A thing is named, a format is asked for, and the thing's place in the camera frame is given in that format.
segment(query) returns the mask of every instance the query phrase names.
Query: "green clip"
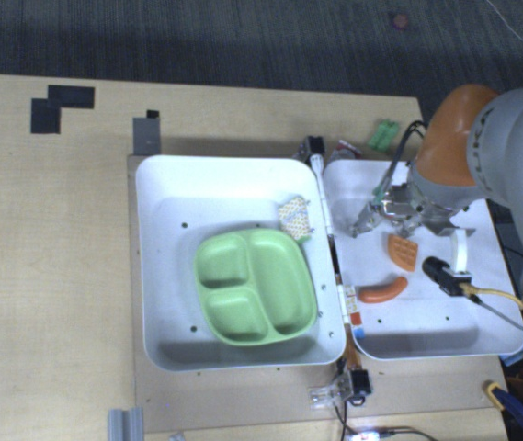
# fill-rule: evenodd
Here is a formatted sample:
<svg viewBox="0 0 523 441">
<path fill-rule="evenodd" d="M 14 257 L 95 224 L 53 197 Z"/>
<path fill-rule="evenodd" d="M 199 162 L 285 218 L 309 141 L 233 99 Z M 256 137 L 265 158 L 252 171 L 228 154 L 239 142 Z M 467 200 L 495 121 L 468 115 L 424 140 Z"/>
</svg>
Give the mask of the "green clip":
<svg viewBox="0 0 523 441">
<path fill-rule="evenodd" d="M 400 126 L 397 122 L 386 119 L 382 121 L 375 131 L 375 134 L 371 136 L 368 146 L 374 151 L 386 152 L 390 148 L 392 139 L 398 133 Z"/>
</svg>

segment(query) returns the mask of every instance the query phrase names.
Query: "wooden table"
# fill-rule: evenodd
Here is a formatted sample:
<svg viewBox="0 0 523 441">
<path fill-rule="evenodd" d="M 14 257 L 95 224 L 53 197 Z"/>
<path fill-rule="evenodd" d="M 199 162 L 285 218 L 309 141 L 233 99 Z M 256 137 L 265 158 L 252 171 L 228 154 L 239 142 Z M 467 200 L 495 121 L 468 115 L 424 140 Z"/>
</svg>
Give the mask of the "wooden table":
<svg viewBox="0 0 523 441">
<path fill-rule="evenodd" d="M 60 135 L 31 134 L 30 100 L 46 98 L 48 85 L 93 86 L 96 105 L 63 109 Z M 132 118 L 147 109 L 161 114 L 163 152 L 181 154 L 291 156 L 306 135 L 365 147 L 379 121 L 420 118 L 413 98 L 0 76 L 0 440 L 105 440 L 108 410 L 136 403 L 127 157 Z M 497 357 L 412 361 L 395 367 L 395 379 L 364 362 L 381 389 L 367 412 L 351 413 L 353 426 L 506 440 L 482 392 L 489 379 L 505 385 Z M 416 393 L 394 392 L 396 383 Z M 443 391 L 446 403 L 423 410 Z M 414 410 L 395 411 L 401 401 Z M 335 440 L 333 417 L 185 436 Z"/>
</svg>

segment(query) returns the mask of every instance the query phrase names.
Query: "patterned sponge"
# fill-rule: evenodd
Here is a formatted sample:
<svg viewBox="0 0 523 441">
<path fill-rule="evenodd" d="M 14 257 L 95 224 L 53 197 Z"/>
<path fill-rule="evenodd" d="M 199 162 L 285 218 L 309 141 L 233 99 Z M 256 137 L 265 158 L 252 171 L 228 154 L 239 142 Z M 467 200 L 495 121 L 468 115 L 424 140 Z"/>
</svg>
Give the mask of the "patterned sponge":
<svg viewBox="0 0 523 441">
<path fill-rule="evenodd" d="M 304 198 L 297 196 L 278 208 L 279 227 L 297 243 L 310 239 L 312 229 Z"/>
</svg>

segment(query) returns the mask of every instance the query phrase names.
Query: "green dish tub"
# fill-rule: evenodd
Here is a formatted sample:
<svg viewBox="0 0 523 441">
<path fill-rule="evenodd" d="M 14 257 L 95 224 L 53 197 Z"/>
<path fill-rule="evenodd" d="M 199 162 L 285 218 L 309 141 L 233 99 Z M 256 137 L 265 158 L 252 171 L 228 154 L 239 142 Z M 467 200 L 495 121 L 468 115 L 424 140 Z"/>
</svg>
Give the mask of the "green dish tub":
<svg viewBox="0 0 523 441">
<path fill-rule="evenodd" d="M 313 282 L 300 247 L 273 229 L 227 232 L 204 241 L 194 265 L 199 302 L 227 345 L 268 345 L 316 320 Z"/>
</svg>

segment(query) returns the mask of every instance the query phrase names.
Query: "orange hot dog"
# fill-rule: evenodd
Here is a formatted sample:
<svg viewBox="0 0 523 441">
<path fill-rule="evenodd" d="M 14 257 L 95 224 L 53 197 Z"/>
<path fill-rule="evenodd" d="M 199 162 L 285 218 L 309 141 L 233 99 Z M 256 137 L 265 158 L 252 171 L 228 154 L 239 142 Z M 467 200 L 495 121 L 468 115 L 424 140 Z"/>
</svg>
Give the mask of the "orange hot dog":
<svg viewBox="0 0 523 441">
<path fill-rule="evenodd" d="M 386 300 L 392 300 L 408 286 L 408 279 L 403 276 L 397 277 L 392 284 L 366 288 L 359 292 L 359 300 L 366 304 L 378 304 Z"/>
</svg>

